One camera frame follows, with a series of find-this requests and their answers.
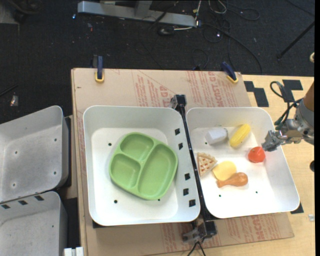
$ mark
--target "red toy tomato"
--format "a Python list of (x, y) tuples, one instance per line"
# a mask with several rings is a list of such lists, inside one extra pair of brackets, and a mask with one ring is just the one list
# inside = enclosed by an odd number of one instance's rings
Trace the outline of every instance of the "red toy tomato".
[(266, 154), (261, 146), (256, 146), (249, 151), (248, 158), (253, 163), (261, 163), (265, 160)]

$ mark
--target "toy food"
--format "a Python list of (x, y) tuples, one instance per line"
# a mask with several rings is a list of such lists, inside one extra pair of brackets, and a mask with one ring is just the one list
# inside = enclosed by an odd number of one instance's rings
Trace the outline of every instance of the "toy food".
[(222, 127), (210, 129), (205, 135), (205, 139), (210, 145), (222, 142), (226, 137), (228, 137), (228, 130)]
[(235, 134), (230, 139), (230, 146), (235, 148), (239, 146), (248, 136), (251, 131), (249, 124), (245, 123), (235, 132)]
[(248, 176), (244, 172), (236, 172), (230, 178), (226, 180), (218, 180), (216, 183), (218, 188), (221, 188), (226, 185), (240, 187), (248, 183)]
[(199, 175), (204, 175), (207, 171), (211, 170), (214, 165), (217, 163), (217, 160), (214, 156), (206, 153), (198, 153), (198, 170)]
[(231, 161), (223, 161), (212, 169), (217, 180), (225, 181), (237, 172), (236, 165)]
[(248, 159), (253, 163), (261, 163), (265, 160), (266, 154), (261, 146), (256, 146), (250, 149)]

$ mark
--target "white tray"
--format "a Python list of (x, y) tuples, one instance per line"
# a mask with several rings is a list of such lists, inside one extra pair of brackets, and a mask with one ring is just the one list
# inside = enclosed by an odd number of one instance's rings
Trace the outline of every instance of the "white tray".
[(0, 204), (1, 256), (62, 256), (67, 213), (50, 191)]
[[(183, 120), (177, 111), (165, 107), (92, 106), (83, 114), (83, 126), (89, 212), (96, 223), (102, 226), (174, 223), (198, 217), (198, 189)], [(139, 198), (111, 181), (108, 166), (113, 150), (131, 132), (149, 135), (177, 153), (175, 178), (160, 200)]]
[[(261, 146), (274, 125), (269, 114), (258, 107), (192, 108), (186, 114), (193, 153), (214, 156), (218, 163), (232, 161), (238, 172), (248, 176), (248, 184), (242, 187), (227, 185), (218, 188), (216, 178), (206, 173), (200, 178), (205, 205), (217, 218), (289, 212), (300, 204), (299, 195), (281, 147), (266, 152), (264, 163), (252, 163), (247, 159), (249, 150)], [(238, 149), (228, 140), (215, 145), (206, 144), (205, 135), (215, 127), (227, 128), (229, 138), (240, 125), (248, 123), (251, 132)]]
[(69, 174), (69, 133), (51, 106), (0, 125), (0, 203), (62, 186)]

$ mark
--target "hole in bin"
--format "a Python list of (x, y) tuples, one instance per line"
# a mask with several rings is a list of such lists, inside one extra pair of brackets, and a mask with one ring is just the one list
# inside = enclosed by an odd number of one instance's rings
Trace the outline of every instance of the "hole in bin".
[(40, 195), (36, 195), (34, 198), (38, 201), (44, 201), (44, 199)]
[(2, 208), (4, 208), (4, 209), (9, 209), (9, 208), (10, 208), (10, 206), (7, 205), (7, 204), (1, 205), (1, 206), (2, 206)]
[(195, 206), (195, 205), (196, 205), (196, 200), (195, 199), (189, 200), (189, 207), (192, 207), (192, 206)]
[(22, 205), (22, 206), (25, 206), (25, 205), (28, 204), (25, 200), (20, 200), (20, 201), (18, 201), (18, 202), (19, 202), (20, 205)]
[(183, 190), (183, 195), (186, 196), (186, 195), (188, 195), (188, 194), (189, 194), (189, 188), (185, 188), (185, 189)]

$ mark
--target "toy pizza slice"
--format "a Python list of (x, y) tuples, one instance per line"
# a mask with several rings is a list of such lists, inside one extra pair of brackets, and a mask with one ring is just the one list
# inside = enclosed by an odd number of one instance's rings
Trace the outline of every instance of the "toy pizza slice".
[(198, 153), (199, 175), (202, 176), (206, 172), (210, 171), (216, 163), (217, 160), (212, 155), (206, 153)]

